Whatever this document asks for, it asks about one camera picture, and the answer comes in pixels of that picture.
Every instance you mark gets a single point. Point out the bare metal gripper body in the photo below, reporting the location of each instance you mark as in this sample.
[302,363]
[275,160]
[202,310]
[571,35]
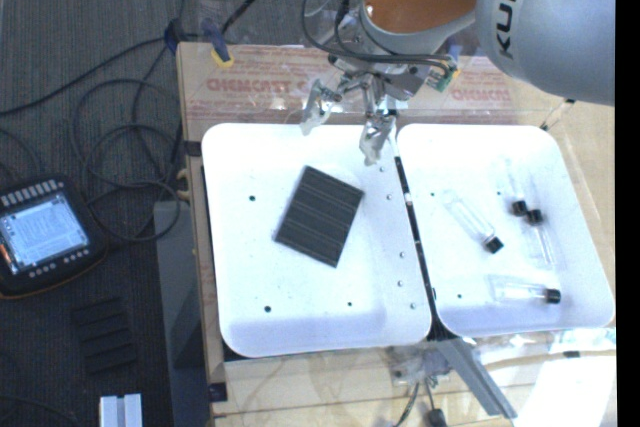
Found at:
[395,80]

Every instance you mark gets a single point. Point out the black ribbed foam pad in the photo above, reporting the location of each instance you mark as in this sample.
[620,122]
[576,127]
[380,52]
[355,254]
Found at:
[104,335]
[320,216]

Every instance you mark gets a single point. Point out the white plastic tray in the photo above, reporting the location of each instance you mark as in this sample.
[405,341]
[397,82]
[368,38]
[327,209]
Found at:
[310,305]
[480,315]

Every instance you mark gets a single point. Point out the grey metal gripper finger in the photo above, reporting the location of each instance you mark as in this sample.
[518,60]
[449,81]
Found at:
[316,107]
[376,137]

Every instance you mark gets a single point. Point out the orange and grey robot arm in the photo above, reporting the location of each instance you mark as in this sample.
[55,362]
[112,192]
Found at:
[550,15]

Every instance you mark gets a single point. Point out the clear vial with black cap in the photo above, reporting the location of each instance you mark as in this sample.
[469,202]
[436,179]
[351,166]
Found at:
[516,195]
[520,290]
[470,220]
[541,240]

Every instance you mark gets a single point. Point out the brown cardboard board red print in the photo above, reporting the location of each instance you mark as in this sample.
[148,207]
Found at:
[240,85]

